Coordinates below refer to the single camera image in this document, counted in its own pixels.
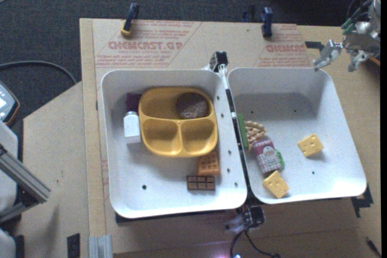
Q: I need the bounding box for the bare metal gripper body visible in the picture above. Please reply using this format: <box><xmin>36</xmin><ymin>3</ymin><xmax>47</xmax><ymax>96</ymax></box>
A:
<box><xmin>342</xmin><ymin>19</ymin><xmax>382</xmax><ymax>56</ymax></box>

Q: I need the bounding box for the white plastic tray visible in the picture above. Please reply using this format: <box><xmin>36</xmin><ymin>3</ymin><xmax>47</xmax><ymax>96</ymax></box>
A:
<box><xmin>100</xmin><ymin>69</ymin><xmax>249</xmax><ymax>219</ymax></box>
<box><xmin>227</xmin><ymin>66</ymin><xmax>368</xmax><ymax>205</ymax></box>

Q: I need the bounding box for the yellow cheese piece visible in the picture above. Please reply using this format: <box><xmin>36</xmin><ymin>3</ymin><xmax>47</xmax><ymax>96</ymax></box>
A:
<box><xmin>297</xmin><ymin>133</ymin><xmax>325</xmax><ymax>158</ymax></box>
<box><xmin>262</xmin><ymin>170</ymin><xmax>290</xmax><ymax>199</ymax></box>

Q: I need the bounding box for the pizza slice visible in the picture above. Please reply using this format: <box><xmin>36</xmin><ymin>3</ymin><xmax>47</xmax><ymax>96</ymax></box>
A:
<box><xmin>244</xmin><ymin>120</ymin><xmax>268</xmax><ymax>147</ymax></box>

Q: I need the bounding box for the thin black and white rod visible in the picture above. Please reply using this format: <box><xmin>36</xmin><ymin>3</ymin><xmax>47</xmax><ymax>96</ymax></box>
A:
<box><xmin>221</xmin><ymin>65</ymin><xmax>252</xmax><ymax>207</ymax></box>

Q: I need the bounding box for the green flat toy food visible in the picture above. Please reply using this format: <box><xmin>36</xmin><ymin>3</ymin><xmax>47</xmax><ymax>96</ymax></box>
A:
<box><xmin>236</xmin><ymin>113</ymin><xmax>250</xmax><ymax>151</ymax></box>

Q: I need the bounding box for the green packet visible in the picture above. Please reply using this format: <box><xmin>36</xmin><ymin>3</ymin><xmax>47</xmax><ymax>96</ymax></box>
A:
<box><xmin>273</xmin><ymin>149</ymin><xmax>286</xmax><ymax>172</ymax></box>

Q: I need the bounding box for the brown cardboard board red print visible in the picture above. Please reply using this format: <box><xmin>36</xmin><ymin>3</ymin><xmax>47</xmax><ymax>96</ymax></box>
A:
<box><xmin>79</xmin><ymin>18</ymin><xmax>382</xmax><ymax>255</ymax></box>

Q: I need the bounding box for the brown round biscuit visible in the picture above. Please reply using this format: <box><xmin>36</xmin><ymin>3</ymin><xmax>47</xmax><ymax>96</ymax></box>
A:
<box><xmin>175</xmin><ymin>92</ymin><xmax>210</xmax><ymax>120</ymax></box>

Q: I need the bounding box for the orange waffle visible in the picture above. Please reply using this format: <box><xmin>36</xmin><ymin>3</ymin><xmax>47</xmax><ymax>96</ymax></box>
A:
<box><xmin>197</xmin><ymin>150</ymin><xmax>221</xmax><ymax>177</ymax></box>

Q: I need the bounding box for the brown chocolate bar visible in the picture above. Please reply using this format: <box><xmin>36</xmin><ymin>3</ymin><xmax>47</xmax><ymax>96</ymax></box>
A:
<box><xmin>186</xmin><ymin>175</ymin><xmax>216</xmax><ymax>192</ymax></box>

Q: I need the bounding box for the yellow divided plate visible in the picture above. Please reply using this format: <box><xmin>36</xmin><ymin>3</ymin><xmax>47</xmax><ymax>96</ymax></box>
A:
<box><xmin>138</xmin><ymin>86</ymin><xmax>219</xmax><ymax>158</ymax></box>

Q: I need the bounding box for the purple block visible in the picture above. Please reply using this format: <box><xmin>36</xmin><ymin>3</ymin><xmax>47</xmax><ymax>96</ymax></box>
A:
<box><xmin>125</xmin><ymin>92</ymin><xmax>143</xmax><ymax>113</ymax></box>

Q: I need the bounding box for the white bottle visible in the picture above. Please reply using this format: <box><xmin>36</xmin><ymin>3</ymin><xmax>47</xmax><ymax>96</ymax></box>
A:
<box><xmin>123</xmin><ymin>111</ymin><xmax>142</xmax><ymax>144</ymax></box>

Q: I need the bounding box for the black block with thin wires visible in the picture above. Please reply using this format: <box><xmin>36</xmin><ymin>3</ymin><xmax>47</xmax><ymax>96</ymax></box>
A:
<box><xmin>223</xmin><ymin>205</ymin><xmax>267</xmax><ymax>235</ymax></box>
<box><xmin>208</xmin><ymin>50</ymin><xmax>229</xmax><ymax>73</ymax></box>

